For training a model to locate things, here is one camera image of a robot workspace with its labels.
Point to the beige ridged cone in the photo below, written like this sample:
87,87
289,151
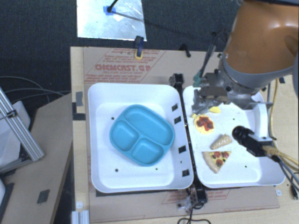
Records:
220,142

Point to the yellow banana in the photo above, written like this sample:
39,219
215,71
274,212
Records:
215,110

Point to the black cylinder on white bracket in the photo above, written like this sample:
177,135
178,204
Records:
247,139

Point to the yellow crust pizza slice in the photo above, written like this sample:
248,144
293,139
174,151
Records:
204,124

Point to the blue divided plate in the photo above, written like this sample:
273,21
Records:
142,134

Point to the thin black rod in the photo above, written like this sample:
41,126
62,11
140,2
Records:
188,136

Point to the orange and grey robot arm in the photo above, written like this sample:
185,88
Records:
261,31

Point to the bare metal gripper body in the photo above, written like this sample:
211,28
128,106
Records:
213,87

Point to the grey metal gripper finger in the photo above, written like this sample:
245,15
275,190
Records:
208,104
197,102

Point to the tan crust pizza slice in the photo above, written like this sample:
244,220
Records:
216,161

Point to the brown cardboard board red print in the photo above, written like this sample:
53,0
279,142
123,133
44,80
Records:
121,66

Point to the white plastic tray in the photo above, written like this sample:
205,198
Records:
105,171
238,171

